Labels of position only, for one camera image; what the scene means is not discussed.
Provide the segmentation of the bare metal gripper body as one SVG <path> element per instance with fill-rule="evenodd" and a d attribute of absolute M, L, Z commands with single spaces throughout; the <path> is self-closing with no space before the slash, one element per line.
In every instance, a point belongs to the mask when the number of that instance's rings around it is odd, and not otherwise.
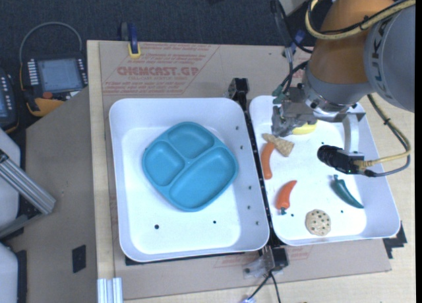
<path fill-rule="evenodd" d="M 282 101 L 280 115 L 286 122 L 299 126 L 317 120 L 335 122 L 349 108 L 350 104 L 331 102 L 309 85 L 298 84 L 290 88 L 289 96 Z"/>

